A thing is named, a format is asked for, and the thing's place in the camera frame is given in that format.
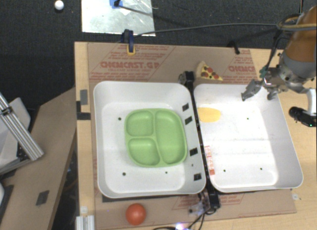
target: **toy pizza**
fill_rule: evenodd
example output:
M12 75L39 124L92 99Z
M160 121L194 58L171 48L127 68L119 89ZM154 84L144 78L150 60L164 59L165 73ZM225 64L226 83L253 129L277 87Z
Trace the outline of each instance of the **toy pizza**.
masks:
M201 61L198 64L196 70L196 77L203 78L207 80L216 80L223 81L222 77L220 77L211 67L209 67L204 61Z

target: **tomato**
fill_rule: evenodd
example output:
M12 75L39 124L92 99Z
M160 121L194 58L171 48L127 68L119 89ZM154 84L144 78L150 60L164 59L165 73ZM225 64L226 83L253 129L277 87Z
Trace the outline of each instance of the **tomato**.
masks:
M129 224L133 226L141 224L144 221L146 215L147 213L141 204L131 204L125 211L125 218Z

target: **metal plate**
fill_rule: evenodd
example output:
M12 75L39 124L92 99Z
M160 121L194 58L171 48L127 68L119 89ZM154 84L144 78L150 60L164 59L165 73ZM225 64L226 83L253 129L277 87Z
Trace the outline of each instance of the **metal plate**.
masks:
M155 30L151 0L122 0L119 8L111 0L82 0L81 4L83 32L122 34L129 29L137 35Z

